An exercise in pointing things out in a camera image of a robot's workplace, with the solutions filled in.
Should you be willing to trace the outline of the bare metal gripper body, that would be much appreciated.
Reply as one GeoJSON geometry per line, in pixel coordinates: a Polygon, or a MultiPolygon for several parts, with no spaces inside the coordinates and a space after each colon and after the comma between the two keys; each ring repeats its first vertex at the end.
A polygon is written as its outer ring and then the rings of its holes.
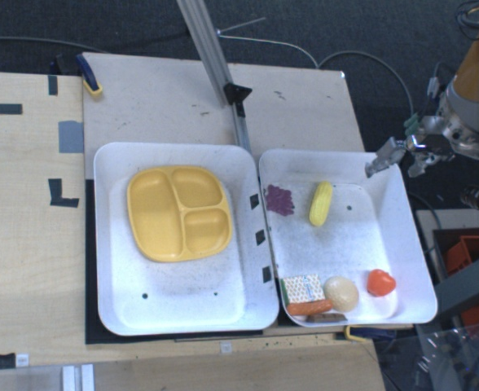
{"type": "Polygon", "coordinates": [[[479,160],[479,133],[457,116],[414,115],[405,121],[406,148],[415,154],[449,160],[455,155],[479,160]]]}

